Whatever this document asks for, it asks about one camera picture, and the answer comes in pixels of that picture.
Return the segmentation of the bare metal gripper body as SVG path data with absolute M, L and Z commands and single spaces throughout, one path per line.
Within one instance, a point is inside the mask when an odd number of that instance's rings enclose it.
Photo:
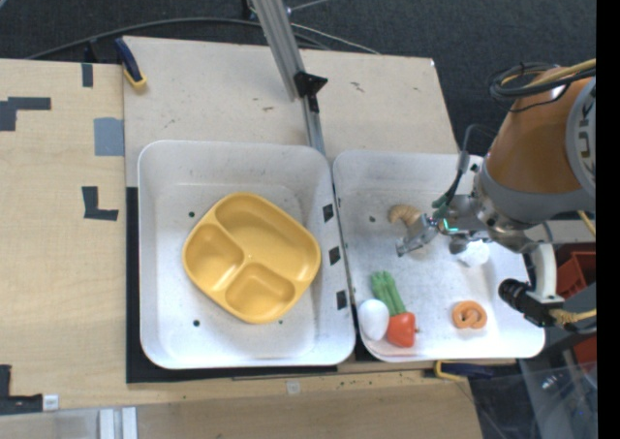
M 513 253 L 531 253 L 537 243 L 526 235 L 533 224 L 519 222 L 497 209 L 488 197 L 455 195 L 435 202 L 440 234 L 465 235 L 470 243 L 495 242 Z

